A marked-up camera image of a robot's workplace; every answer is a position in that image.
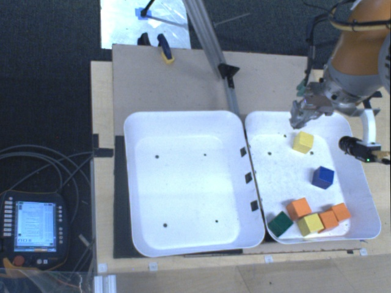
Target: plastic tray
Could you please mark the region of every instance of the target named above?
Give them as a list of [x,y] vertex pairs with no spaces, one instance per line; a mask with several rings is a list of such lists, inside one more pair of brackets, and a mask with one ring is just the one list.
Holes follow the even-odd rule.
[[[246,118],[246,132],[266,223],[293,200],[306,197],[313,212],[345,202],[351,218],[338,227],[302,237],[296,223],[278,242],[371,239],[381,229],[378,213],[361,163],[345,155],[338,147],[343,136],[351,136],[349,123],[339,114],[311,121],[302,130],[314,135],[312,153],[292,150],[298,133],[289,124],[288,112],[253,112]],[[311,184],[313,172],[320,166],[332,169],[334,183],[324,190]]]
[[233,113],[139,112],[124,125],[131,229],[149,257],[258,245],[265,226]]

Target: black floor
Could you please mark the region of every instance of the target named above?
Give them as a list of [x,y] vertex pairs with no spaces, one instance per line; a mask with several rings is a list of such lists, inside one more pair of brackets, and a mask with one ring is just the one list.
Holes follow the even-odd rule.
[[[308,0],[325,8],[335,1]],[[251,13],[218,26],[224,50],[273,54],[306,55],[305,25],[322,12],[301,0],[205,0],[205,4],[215,22]],[[337,37],[329,24],[319,26],[317,67],[327,61]],[[191,43],[199,47],[194,33]],[[28,143],[66,155],[91,151],[90,61],[110,59],[111,52],[100,48],[100,0],[0,0],[0,149]],[[0,161],[0,192],[36,165],[32,159]],[[34,179],[21,189],[50,190],[57,181],[50,174]],[[77,224],[69,259],[61,267],[68,271],[86,248],[78,236],[92,240],[90,190],[82,178],[78,181]],[[78,269],[86,270],[89,263],[80,265]]]

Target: orange cube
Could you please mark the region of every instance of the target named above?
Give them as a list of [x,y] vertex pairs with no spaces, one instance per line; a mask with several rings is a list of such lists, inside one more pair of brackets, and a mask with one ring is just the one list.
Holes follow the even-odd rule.
[[322,212],[319,214],[319,217],[324,226],[324,229],[319,231],[319,233],[326,229],[331,229],[339,225],[338,220],[333,211]]
[[342,220],[348,219],[351,217],[351,214],[344,203],[332,206],[329,211],[333,211],[337,220],[341,222]]
[[309,215],[312,212],[306,198],[300,198],[289,203],[287,206],[287,211],[289,217],[291,217],[293,221]]

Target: table surface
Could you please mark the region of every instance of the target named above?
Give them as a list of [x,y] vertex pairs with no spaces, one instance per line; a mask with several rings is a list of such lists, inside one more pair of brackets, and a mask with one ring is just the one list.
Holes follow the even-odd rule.
[[[115,60],[120,58],[129,60],[128,85],[125,90],[127,103],[131,110],[122,105],[114,104],[115,90],[113,90],[113,63],[92,62],[92,115],[93,133],[99,134],[101,148],[114,148],[115,118],[121,118],[128,112],[138,110],[164,110],[166,101],[167,110],[181,109],[226,109],[225,93],[222,82],[213,76],[206,57],[200,50],[174,49],[176,61],[174,67],[166,65],[160,58],[159,50],[152,47],[118,46],[113,48],[115,75],[124,73],[118,70],[119,64]],[[303,78],[306,58],[298,56],[278,56],[270,54],[254,54],[241,52],[225,52],[229,64],[239,66],[241,70],[235,76],[236,94],[241,110],[241,118],[254,110],[289,111],[291,102],[296,97],[296,86]],[[180,70],[178,80],[175,70]],[[319,78],[321,71],[314,71],[314,78]],[[216,86],[213,91],[205,86],[205,79],[209,85]],[[161,90],[153,90],[152,86],[161,84]],[[172,92],[187,84],[183,96],[178,96],[181,106],[173,105],[170,100]],[[136,89],[143,86],[144,91]],[[198,99],[205,96],[206,101],[200,104],[191,96],[192,90],[197,92]],[[383,98],[373,99],[372,106],[380,107],[381,112],[376,117],[377,141],[384,149],[390,147],[390,96],[381,90]],[[213,104],[210,95],[216,95],[218,104]],[[354,136],[361,138],[362,124],[359,118],[348,118]],[[278,243],[261,244],[255,248],[245,249],[246,255],[235,256],[168,256],[162,258],[113,258],[113,205],[114,205],[114,158],[96,157],[94,159],[94,190],[93,208],[94,233],[96,237],[96,260],[98,273],[143,272],[148,270],[151,262],[157,262],[159,270],[183,270],[209,267],[243,266],[248,264],[265,263],[272,256],[274,262],[287,261],[315,261],[317,259],[347,258],[346,250],[353,250],[354,254],[388,255],[391,253],[390,233],[390,167],[379,164],[364,164],[364,172],[371,189],[375,205],[382,223],[382,231],[376,239],[367,241],[335,241],[312,242],[308,244],[282,245]]]

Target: blue cube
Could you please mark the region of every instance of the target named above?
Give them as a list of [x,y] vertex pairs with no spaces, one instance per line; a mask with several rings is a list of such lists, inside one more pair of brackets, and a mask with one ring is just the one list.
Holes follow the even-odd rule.
[[313,173],[312,184],[316,187],[327,189],[332,185],[334,180],[334,171],[323,166],[320,166]]

